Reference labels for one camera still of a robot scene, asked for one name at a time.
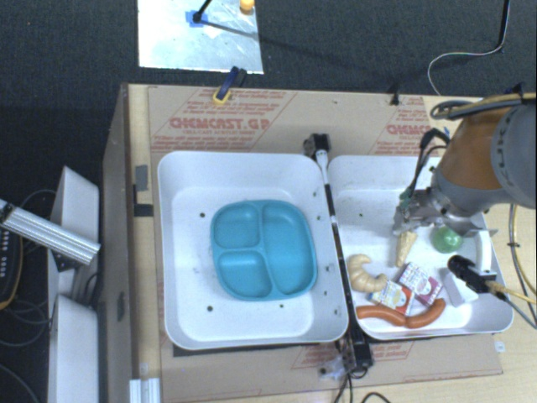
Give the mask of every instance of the black carpet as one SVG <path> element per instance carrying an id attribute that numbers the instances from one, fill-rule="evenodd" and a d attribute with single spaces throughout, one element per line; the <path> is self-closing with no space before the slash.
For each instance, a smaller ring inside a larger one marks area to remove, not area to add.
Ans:
<path id="1" fill-rule="evenodd" d="M 429 62 L 498 42 L 503 0 L 256 0 L 262 88 L 434 94 Z M 537 0 L 512 0 L 501 53 L 452 57 L 433 69 L 445 95 L 535 90 Z M 99 183 L 120 82 L 218 85 L 208 72 L 138 67 L 137 0 L 0 0 L 0 198 L 55 189 L 64 165 Z M 20 297 L 46 296 L 43 253 L 25 263 Z M 16 330 L 0 312 L 0 338 Z M 46 400 L 47 338 L 0 363 Z M 31 401 L 0 372 L 0 401 Z"/>

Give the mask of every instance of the toy sausage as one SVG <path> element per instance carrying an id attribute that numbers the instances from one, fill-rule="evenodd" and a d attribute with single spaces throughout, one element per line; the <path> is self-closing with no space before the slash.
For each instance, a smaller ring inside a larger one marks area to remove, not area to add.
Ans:
<path id="1" fill-rule="evenodd" d="M 402 313 L 382 305 L 359 306 L 356 308 L 356 314 L 360 319 L 380 318 L 398 327 L 422 328 L 436 321 L 444 309 L 446 309 L 446 301 L 436 299 L 426 312 L 413 317 L 406 317 Z"/>
<path id="2" fill-rule="evenodd" d="M 444 299 L 436 299 L 424 313 L 406 318 L 405 326 L 407 328 L 422 328 L 428 326 L 438 319 L 444 309 L 446 309 L 446 301 Z"/>

